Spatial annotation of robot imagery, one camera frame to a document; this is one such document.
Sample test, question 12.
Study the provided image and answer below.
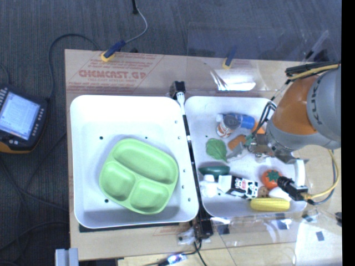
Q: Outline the thin black and white rod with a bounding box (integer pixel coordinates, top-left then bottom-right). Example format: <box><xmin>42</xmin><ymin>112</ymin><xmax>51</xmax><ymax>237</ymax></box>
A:
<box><xmin>176</xmin><ymin>91</ymin><xmax>207</xmax><ymax>221</ymax></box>

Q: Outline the black block with thin wires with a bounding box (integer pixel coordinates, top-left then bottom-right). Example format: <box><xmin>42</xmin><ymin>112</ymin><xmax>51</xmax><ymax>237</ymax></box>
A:
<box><xmin>169</xmin><ymin>80</ymin><xmax>186</xmax><ymax>98</ymax></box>
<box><xmin>193</xmin><ymin>217</ymin><xmax>215</xmax><ymax>240</ymax></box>

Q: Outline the yellow corn cob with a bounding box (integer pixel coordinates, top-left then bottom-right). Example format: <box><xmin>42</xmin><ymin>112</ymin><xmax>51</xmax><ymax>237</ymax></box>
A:
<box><xmin>250</xmin><ymin>197</ymin><xmax>291</xmax><ymax>212</ymax></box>

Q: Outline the orange and white can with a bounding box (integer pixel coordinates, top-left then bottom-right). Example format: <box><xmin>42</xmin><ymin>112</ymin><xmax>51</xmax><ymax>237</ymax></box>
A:
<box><xmin>216</xmin><ymin>120</ymin><xmax>236</xmax><ymax>139</ymax></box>

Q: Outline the green lettuce leaf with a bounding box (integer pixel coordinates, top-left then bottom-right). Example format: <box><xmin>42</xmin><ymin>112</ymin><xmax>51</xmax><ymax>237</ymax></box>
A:
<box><xmin>205</xmin><ymin>137</ymin><xmax>229</xmax><ymax>163</ymax></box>

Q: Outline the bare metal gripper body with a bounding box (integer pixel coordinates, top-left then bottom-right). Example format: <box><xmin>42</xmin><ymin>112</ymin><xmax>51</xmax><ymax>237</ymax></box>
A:
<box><xmin>247</xmin><ymin>134</ymin><xmax>310</xmax><ymax>165</ymax></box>

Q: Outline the white egg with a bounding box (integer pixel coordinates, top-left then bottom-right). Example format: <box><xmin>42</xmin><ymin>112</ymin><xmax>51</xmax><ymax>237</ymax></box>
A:
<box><xmin>268</xmin><ymin>187</ymin><xmax>292</xmax><ymax>202</ymax></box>

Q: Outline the dark green bowl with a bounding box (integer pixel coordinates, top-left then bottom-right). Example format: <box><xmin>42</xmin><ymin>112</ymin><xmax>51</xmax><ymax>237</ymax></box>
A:
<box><xmin>198</xmin><ymin>163</ymin><xmax>231</xmax><ymax>176</ymax></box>

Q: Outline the white plastic tray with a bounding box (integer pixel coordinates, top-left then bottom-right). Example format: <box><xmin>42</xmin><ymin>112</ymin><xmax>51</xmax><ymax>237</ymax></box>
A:
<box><xmin>69</xmin><ymin>94</ymin><xmax>200</xmax><ymax>229</ymax></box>
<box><xmin>184</xmin><ymin>95</ymin><xmax>308</xmax><ymax>219</ymax></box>

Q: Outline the white plastic bottle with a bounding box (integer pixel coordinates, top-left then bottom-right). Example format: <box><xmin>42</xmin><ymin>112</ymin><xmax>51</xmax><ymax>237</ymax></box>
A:
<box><xmin>200</xmin><ymin>173</ymin><xmax>220</xmax><ymax>199</ymax></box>

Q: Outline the orange toy food piece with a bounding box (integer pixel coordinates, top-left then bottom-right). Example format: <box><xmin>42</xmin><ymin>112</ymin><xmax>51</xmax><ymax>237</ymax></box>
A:
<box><xmin>252</xmin><ymin>121</ymin><xmax>267</xmax><ymax>135</ymax></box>

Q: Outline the black cylinder on white bracket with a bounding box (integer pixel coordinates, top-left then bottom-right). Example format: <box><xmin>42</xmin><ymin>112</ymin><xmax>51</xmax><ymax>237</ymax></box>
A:
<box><xmin>277</xmin><ymin>158</ymin><xmax>310</xmax><ymax>202</ymax></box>

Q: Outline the brown cardboard board red print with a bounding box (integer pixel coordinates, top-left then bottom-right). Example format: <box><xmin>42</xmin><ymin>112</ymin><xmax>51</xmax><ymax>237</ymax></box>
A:
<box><xmin>64</xmin><ymin>49</ymin><xmax>314</xmax><ymax>262</ymax></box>

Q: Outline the orange carrot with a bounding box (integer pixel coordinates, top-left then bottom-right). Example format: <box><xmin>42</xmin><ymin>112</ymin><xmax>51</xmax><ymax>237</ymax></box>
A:
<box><xmin>227</xmin><ymin>134</ymin><xmax>248</xmax><ymax>151</ymax></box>

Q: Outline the cow print milk carton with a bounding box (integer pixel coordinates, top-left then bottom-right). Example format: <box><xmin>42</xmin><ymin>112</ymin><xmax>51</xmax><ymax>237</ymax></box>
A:
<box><xmin>217</xmin><ymin>174</ymin><xmax>260</xmax><ymax>200</ymax></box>

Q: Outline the clear bottle with blue label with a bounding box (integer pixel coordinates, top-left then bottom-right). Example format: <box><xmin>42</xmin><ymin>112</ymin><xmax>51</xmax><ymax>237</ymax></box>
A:
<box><xmin>216</xmin><ymin>112</ymin><xmax>256</xmax><ymax>130</ymax></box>

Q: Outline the orange tomato with green stem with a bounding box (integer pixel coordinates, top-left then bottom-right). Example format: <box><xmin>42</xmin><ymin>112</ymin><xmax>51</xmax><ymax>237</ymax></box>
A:
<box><xmin>261</xmin><ymin>168</ymin><xmax>284</xmax><ymax>191</ymax></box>

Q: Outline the green divided plate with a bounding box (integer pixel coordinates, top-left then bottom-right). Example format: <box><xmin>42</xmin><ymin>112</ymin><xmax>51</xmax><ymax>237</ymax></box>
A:
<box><xmin>98</xmin><ymin>137</ymin><xmax>180</xmax><ymax>216</ymax></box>

